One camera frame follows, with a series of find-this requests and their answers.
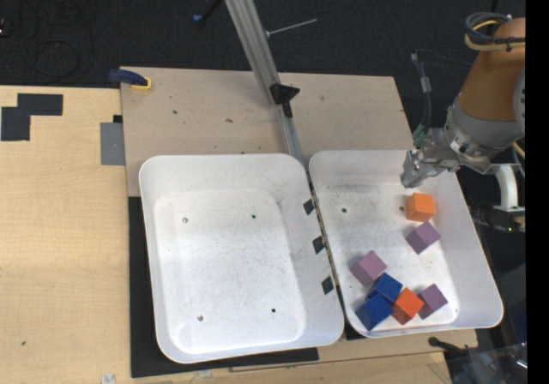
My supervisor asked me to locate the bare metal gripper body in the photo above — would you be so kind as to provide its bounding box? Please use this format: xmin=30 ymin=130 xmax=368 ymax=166
xmin=416 ymin=132 xmax=491 ymax=174

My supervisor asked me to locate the orange cube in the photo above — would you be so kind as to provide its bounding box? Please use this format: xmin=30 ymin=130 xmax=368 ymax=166
xmin=390 ymin=286 xmax=426 ymax=327
xmin=405 ymin=192 xmax=437 ymax=223

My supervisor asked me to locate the light purple cube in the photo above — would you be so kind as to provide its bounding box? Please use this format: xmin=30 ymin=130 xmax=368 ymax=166
xmin=404 ymin=220 xmax=442 ymax=255
xmin=349 ymin=249 xmax=389 ymax=288

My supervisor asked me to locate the white plastic tray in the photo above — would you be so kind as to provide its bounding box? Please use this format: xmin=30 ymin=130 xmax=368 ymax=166
xmin=137 ymin=152 xmax=347 ymax=364
xmin=307 ymin=148 xmax=504 ymax=339

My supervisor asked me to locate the blue cube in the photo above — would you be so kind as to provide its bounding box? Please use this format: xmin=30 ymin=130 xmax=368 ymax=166
xmin=353 ymin=292 xmax=394 ymax=332
xmin=366 ymin=272 xmax=405 ymax=303

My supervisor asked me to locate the dark purple cube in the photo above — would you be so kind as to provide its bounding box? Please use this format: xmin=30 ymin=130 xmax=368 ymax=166
xmin=416 ymin=283 xmax=449 ymax=321

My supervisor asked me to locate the pale wood board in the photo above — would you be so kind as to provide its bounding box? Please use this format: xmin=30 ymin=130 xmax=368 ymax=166
xmin=118 ymin=66 xmax=480 ymax=375

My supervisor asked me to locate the black cylinder on white bracket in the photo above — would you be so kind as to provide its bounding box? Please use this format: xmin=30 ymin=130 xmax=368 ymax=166
xmin=471 ymin=163 xmax=527 ymax=232

